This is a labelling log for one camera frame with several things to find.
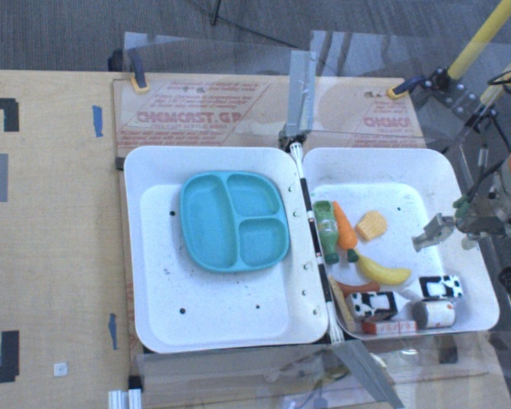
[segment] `blue plate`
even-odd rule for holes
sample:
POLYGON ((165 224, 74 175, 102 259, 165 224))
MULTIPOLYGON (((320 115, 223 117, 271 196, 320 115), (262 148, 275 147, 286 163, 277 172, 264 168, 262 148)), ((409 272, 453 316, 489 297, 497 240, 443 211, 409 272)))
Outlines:
POLYGON ((180 218, 191 258, 211 271, 268 268, 290 248, 280 194, 254 173, 213 171, 191 177, 181 188, 180 218))

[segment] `white square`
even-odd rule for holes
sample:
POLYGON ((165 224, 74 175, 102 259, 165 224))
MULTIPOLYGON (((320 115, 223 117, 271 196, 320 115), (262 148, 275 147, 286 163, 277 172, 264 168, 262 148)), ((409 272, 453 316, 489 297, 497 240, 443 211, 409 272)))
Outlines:
POLYGON ((55 377, 62 377, 68 374, 68 364, 66 362, 60 362, 53 365, 53 375, 55 377))

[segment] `banana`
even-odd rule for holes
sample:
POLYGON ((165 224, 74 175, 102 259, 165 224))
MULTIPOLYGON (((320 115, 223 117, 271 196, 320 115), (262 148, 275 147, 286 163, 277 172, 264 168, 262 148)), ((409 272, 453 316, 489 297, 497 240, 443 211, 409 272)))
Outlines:
POLYGON ((366 278, 383 285, 401 285, 411 276, 411 271, 408 268, 386 268, 360 254, 357 265, 366 278))

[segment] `white tray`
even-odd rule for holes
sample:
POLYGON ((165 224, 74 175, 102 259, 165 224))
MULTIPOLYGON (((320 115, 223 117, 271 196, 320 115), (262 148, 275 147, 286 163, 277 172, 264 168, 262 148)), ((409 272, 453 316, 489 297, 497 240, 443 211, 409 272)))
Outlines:
MULTIPOLYGON (((452 203, 462 195, 443 155, 422 148, 316 148, 307 153, 303 166, 313 203, 336 200, 353 226, 368 210, 386 217, 387 232, 367 243, 360 240, 359 252, 388 267, 410 268, 412 275, 402 286, 382 285, 381 291, 401 291, 424 275, 459 276, 464 297, 455 301, 455 324, 417 335, 483 331, 496 324, 499 306, 479 247, 464 250, 458 231, 420 252, 411 241, 436 213, 452 215, 452 203)), ((341 262, 329 265, 328 273, 349 285, 367 283, 346 253, 340 254, 341 262)), ((411 320, 410 307, 394 319, 411 320)), ((340 316, 339 324, 348 331, 340 316)), ((362 339, 390 338, 366 335, 359 327, 350 333, 362 339)))
POLYGON ((325 334, 324 294, 288 154, 273 148, 140 147, 127 156, 124 174, 135 326, 146 347, 174 353, 311 343, 325 334), (191 176, 212 170, 245 170, 274 182, 295 239, 282 262, 217 274, 190 259, 181 234, 180 190, 191 176))

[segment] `bottle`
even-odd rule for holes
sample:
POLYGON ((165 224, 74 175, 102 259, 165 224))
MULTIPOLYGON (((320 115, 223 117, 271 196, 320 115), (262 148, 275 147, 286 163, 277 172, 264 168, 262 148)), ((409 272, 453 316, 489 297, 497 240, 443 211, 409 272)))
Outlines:
POLYGON ((333 204, 328 200, 317 201, 313 205, 316 217, 316 228, 320 237, 320 244, 324 251, 325 263, 338 263, 339 254, 336 252, 339 229, 333 211, 333 204))

